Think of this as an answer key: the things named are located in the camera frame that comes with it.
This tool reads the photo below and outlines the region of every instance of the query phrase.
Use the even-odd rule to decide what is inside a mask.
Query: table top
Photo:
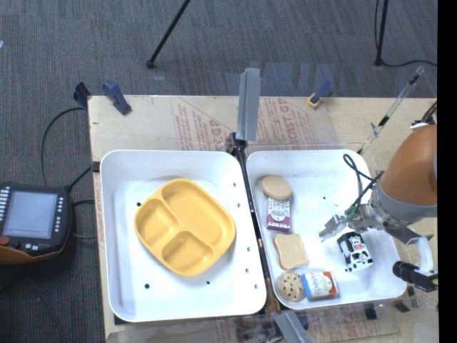
[[[236,130],[238,111],[237,96],[125,96],[132,111],[122,115],[106,96],[91,96],[88,100],[91,152],[94,169],[105,154],[116,149],[163,149],[163,150],[216,150],[221,151],[231,132]],[[249,149],[316,149],[325,144],[339,144],[356,151],[360,149],[377,125],[390,109],[394,98],[324,98],[317,108],[306,105],[302,97],[261,97],[259,101],[257,139],[249,142]],[[386,168],[388,161],[403,140],[411,133],[412,122],[420,119],[435,99],[404,99],[386,123],[379,137],[366,150],[370,173]],[[144,324],[114,324],[114,316],[109,307],[106,291],[106,252],[103,232],[103,211],[101,205],[100,173],[94,172],[94,193],[96,197],[97,229],[99,233],[99,255],[101,285],[104,301],[105,335],[122,334],[151,329]],[[418,234],[433,234],[430,240],[433,262],[438,266],[437,219],[426,218],[414,224]],[[402,261],[418,265],[418,255],[414,247],[406,247],[396,241]],[[316,342],[340,342],[342,340],[365,338],[370,342],[408,342],[421,336],[422,342],[434,342],[438,336],[438,292],[429,294],[416,291],[416,295],[406,295],[402,305],[420,302],[420,308],[410,308],[407,313],[383,307],[378,311],[376,323],[367,321],[348,322],[347,311],[341,313],[340,324],[326,326],[327,311],[320,311],[318,322],[310,324],[308,333]],[[338,314],[334,309],[331,316]],[[184,322],[163,323],[169,326],[166,333],[155,331],[152,334],[165,334],[167,342],[174,342],[170,334],[172,326]],[[232,342],[235,320],[227,319],[218,324],[208,322],[201,331],[215,337],[227,334]],[[155,329],[160,326],[152,324]]]

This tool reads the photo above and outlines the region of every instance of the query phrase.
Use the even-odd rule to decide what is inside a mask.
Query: yellow plate
[[[197,183],[174,179],[136,211],[135,232],[168,269],[182,276],[206,271],[235,238],[230,214]]]

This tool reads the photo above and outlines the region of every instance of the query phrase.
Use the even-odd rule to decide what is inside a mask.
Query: gray carpet
[[[78,106],[81,81],[93,95],[107,79],[125,94],[238,95],[257,67],[262,96],[309,96],[328,80],[333,96],[394,98],[422,66],[410,96],[437,97],[438,0],[389,0],[379,66],[383,0],[376,28],[377,0],[191,0],[147,68],[183,1],[0,0],[0,182],[44,183],[44,132]],[[72,111],[50,128],[46,184],[90,165],[86,118]],[[71,195],[93,197],[90,173]],[[92,204],[74,213],[79,234],[96,233]],[[15,271],[0,268],[0,342],[104,340],[96,240],[70,236],[58,257]]]

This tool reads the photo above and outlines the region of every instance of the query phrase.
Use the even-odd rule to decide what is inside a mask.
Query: tripod leg
[[[383,60],[381,58],[381,52],[383,50],[384,29],[386,28],[387,8],[388,8],[388,0],[384,0],[383,16],[381,19],[381,30],[379,31],[378,54],[376,56],[376,60],[374,61],[374,64],[376,66],[380,66],[383,64]]]
[[[159,54],[160,50],[162,49],[162,46],[165,44],[166,40],[168,39],[169,35],[173,31],[175,25],[178,23],[179,18],[181,18],[181,15],[184,13],[184,10],[186,10],[186,7],[189,5],[191,0],[184,0],[184,3],[182,4],[181,8],[179,9],[178,13],[174,17],[173,21],[170,24],[170,27],[167,29],[164,37],[160,41],[159,45],[157,46],[156,50],[152,54],[152,57],[146,62],[146,66],[150,69],[154,68],[154,60],[156,59],[157,55]]]

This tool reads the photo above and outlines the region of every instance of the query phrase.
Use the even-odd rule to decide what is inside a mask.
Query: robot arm
[[[400,145],[386,170],[371,184],[373,191],[367,204],[346,210],[345,216],[334,215],[319,233],[322,240],[338,234],[346,225],[356,232],[383,229],[404,244],[415,244],[421,266],[398,262],[393,273],[427,292],[436,289],[432,280],[438,272],[433,269],[433,258],[428,240],[408,226],[424,217],[436,217],[437,197],[437,126],[424,124]]]

